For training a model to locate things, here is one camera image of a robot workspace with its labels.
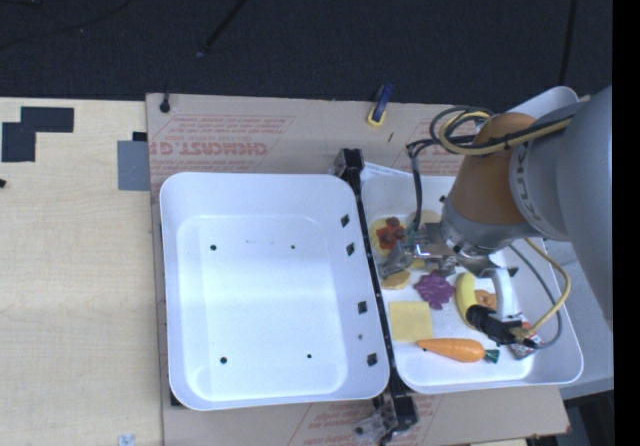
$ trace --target wooden surface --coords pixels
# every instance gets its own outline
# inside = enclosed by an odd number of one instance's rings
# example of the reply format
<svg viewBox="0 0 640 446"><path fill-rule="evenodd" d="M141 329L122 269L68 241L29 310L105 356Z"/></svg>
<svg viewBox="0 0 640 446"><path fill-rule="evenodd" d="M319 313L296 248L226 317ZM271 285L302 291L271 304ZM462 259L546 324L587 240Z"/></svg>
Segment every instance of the wooden surface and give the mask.
<svg viewBox="0 0 640 446"><path fill-rule="evenodd" d="M148 192L118 190L117 141L142 102L73 106L73 133L38 133L35 162L0 163L0 443L162 443Z"/></svg>

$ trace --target yellow cable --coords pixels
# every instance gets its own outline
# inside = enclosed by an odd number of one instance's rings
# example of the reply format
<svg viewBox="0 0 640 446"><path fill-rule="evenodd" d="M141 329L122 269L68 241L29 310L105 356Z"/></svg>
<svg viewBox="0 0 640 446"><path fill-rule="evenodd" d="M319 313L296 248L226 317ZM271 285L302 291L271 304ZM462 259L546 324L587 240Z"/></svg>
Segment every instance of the yellow cable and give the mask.
<svg viewBox="0 0 640 446"><path fill-rule="evenodd" d="M542 256L549 263L551 263L551 265L558 272L562 274L565 280L565 287L564 287L564 291L562 292L562 295L556 301L553 307L551 307L551 309L549 309L544 315L542 315L542 317L536 323L534 323L530 328L526 329L522 327L519 331L520 334L516 333L517 336L521 336L520 339L524 339L527 336L533 334L536 330L538 330L542 326L542 324L544 324L549 318L551 318L551 316L557 313L558 309L560 309L562 304L564 304L565 300L567 300L567 297L569 296L569 292L571 291L571 279L569 279L569 274L567 274L567 272L565 272L565 270L554 259L549 257L546 252L544 252L540 247L538 247L535 243L533 243L529 238L525 238L524 240L531 246L533 250L535 250L540 256Z"/></svg>
<svg viewBox="0 0 640 446"><path fill-rule="evenodd" d="M534 131L532 133L527 133L524 135L520 135L520 136L514 136L512 138L510 138L507 142L501 142L499 144L496 144L494 146L487 146L487 147L463 147L463 146L458 146L456 144L451 143L447 137L446 137L446 130L449 128L449 126L451 126L451 124L453 124L454 121L457 121L461 116L466 117L489 117L488 114L485 114L484 112L471 112L468 114L461 114L457 117L452 117L451 119L449 119L447 122L445 122L442 127L440 128L440 135L439 135L439 139L440 139L440 143L449 151L453 152L453 153L457 153L457 154L469 154L469 155L473 155L473 156L482 156L485 154L491 154L491 153L496 153L498 151L503 151L506 147L505 144L508 145L509 147L513 147L513 146L517 146L519 144L524 144L525 142L528 142L529 140L533 140L534 138L539 138L539 137L543 137L544 135L549 135L550 133L553 133L555 131L559 131L562 130L564 128L566 128L569 123L571 122L571 119L565 119L563 121L559 121L557 123L554 123L550 126L547 126L546 128L540 128L537 131Z"/></svg>

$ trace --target orange carrot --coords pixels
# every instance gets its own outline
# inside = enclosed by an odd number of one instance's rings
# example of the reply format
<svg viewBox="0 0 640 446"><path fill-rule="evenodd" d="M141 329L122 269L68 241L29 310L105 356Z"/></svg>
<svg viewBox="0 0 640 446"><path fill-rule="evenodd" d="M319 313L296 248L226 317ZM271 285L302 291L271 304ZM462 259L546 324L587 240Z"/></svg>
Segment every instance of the orange carrot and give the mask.
<svg viewBox="0 0 640 446"><path fill-rule="evenodd" d="M487 355L482 344L467 338L421 339L418 346L460 362L477 362Z"/></svg>

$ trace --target toy vegetable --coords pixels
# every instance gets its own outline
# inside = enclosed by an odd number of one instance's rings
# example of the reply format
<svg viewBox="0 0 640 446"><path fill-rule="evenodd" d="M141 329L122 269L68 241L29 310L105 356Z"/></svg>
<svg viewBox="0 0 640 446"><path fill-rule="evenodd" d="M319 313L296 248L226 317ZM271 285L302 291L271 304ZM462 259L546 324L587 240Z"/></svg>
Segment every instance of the toy vegetable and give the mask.
<svg viewBox="0 0 640 446"><path fill-rule="evenodd" d="M475 339L432 338L421 339L417 344L429 352L460 362L478 362L485 359L495 364L500 356L500 350L485 350L482 343Z"/></svg>

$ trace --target cardboard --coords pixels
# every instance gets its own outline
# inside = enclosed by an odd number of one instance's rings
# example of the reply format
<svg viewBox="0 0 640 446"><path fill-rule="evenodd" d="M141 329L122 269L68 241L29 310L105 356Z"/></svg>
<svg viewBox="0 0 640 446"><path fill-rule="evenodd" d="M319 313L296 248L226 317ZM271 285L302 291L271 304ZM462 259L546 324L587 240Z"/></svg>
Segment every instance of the cardboard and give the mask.
<svg viewBox="0 0 640 446"><path fill-rule="evenodd" d="M368 162L409 171L405 145L429 137L447 105L389 103L384 123L367 123L368 102L230 96L146 97L164 439L167 446L359 445L354 424L369 416L371 401L274 405L198 412L172 405L168 383L166 314L158 192L184 171L327 173L342 148L362 149ZM461 158L432 147L423 174L454 176ZM391 444L468 444L566 433L569 420L556 386L414 395L419 422Z"/></svg>

